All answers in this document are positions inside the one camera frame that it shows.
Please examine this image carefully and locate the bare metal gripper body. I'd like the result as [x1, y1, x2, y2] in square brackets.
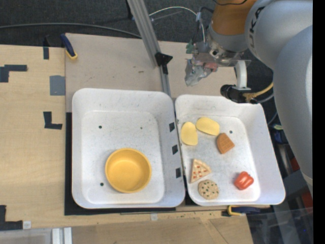
[190, 41, 251, 72]

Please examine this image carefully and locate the white plastic tray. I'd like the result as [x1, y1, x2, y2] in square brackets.
[174, 94, 286, 207]
[72, 87, 186, 209]

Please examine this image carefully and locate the red bell pepper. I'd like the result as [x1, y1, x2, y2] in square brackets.
[233, 171, 255, 191]

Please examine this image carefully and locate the orange bread slice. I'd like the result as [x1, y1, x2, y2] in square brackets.
[216, 132, 236, 155]

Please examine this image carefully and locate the beige biscuit with green dots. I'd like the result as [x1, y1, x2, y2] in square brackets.
[197, 179, 220, 201]

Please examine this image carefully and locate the pizza slice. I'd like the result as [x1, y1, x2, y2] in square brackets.
[190, 158, 212, 184]

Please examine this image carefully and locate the yellow potato crisp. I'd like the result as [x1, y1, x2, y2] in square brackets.
[180, 121, 199, 146]
[195, 116, 221, 137]

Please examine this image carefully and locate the black cylinder on white bracket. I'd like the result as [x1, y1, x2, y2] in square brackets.
[219, 59, 252, 104]

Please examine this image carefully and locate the yellow bowl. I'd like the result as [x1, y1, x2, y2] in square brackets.
[104, 147, 153, 194]

